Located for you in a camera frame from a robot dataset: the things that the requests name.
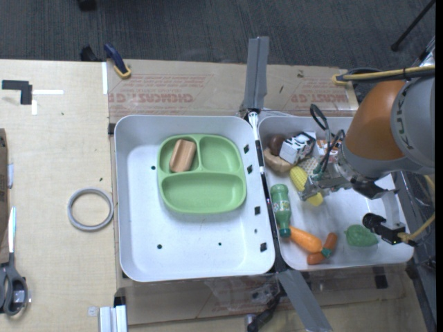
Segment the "blue and yellow clamp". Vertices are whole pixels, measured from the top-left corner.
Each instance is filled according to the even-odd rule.
[[[131,75],[131,69],[124,63],[122,57],[114,46],[110,43],[105,44],[105,52],[108,58],[114,61],[114,70],[122,79],[127,79]]]

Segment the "green bottle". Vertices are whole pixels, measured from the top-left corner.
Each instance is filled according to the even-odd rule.
[[[291,205],[288,198],[288,187],[283,184],[273,185],[271,187],[271,200],[275,219],[280,228],[280,236],[290,237],[289,219],[291,218]]]

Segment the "plastic tray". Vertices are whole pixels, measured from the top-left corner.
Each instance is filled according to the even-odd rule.
[[[170,159],[179,139],[196,144],[188,171],[172,172]],[[165,204],[176,212],[217,214],[230,212],[246,198],[242,157],[235,144],[213,134],[172,136],[160,145],[157,172]]]
[[[328,123],[333,133],[339,129],[345,131],[351,123],[351,118],[328,118]],[[311,117],[280,117],[270,116],[263,119],[259,125],[259,134],[263,149],[271,136],[282,134],[294,136],[301,131],[314,131],[318,139],[325,138],[325,132],[318,127]],[[413,248],[404,243],[390,245],[378,237],[375,246],[356,248],[349,246],[344,235],[345,230],[352,224],[361,224],[363,216],[372,212],[386,217],[385,208],[381,199],[370,200],[356,193],[354,190],[339,190],[324,197],[318,207],[303,202],[298,197],[295,185],[291,182],[289,174],[278,174],[266,167],[266,178],[269,188],[277,183],[288,186],[289,202],[291,204],[291,221],[294,227],[306,230],[322,241],[329,232],[338,234],[338,241],[333,255],[318,265],[310,266],[306,262],[307,253],[288,239],[280,238],[280,249],[286,263],[297,270],[324,270],[333,268],[349,268],[358,266],[374,266],[383,264],[398,264],[408,261],[413,255]],[[391,176],[377,181],[377,184],[388,190],[394,189]],[[405,223],[404,213],[397,198],[400,209],[400,220]]]
[[[186,134],[222,136],[236,146],[247,195],[229,212],[195,215],[161,198],[161,144]],[[114,130],[120,265],[137,282],[267,273],[275,248],[251,126],[234,116],[127,116]]]

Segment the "bottle label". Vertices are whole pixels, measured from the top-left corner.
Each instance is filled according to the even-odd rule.
[[[289,205],[289,201],[277,201],[273,203],[274,212],[284,212],[286,210],[291,210],[291,206]]]

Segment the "green toy vegetable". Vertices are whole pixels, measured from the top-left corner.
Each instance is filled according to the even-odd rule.
[[[368,247],[379,242],[375,234],[362,225],[351,225],[345,231],[346,241],[350,246]]]

